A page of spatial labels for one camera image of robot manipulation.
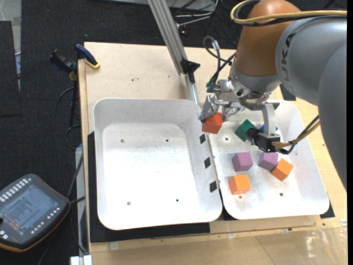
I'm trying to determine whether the red cube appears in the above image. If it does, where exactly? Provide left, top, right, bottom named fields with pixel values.
left=201, top=112, right=223, bottom=135

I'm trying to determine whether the blue cube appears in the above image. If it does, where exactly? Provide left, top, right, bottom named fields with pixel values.
left=259, top=124, right=279, bottom=134

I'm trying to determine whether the pale wood board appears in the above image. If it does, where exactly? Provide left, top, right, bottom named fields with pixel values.
left=77, top=41, right=347, bottom=253

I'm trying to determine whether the white plastic tray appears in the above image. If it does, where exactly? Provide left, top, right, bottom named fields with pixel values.
left=206, top=99, right=331, bottom=221
left=92, top=97, right=223, bottom=231

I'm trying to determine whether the orange cube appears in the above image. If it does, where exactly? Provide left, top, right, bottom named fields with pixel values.
left=228, top=174, right=252, bottom=196
left=270, top=158, right=295, bottom=182

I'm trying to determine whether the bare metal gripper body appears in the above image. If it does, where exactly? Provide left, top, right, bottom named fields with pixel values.
left=211, top=78, right=280, bottom=119

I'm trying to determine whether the purple cube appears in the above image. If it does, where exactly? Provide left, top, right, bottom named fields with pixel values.
left=231, top=151, right=254, bottom=173
left=257, top=151, right=280, bottom=172

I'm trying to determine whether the black cylinder on white bracket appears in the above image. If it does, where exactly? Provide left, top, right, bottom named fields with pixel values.
left=245, top=103, right=282, bottom=153

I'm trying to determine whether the green cube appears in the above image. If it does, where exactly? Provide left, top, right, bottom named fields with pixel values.
left=234, top=119, right=258, bottom=142

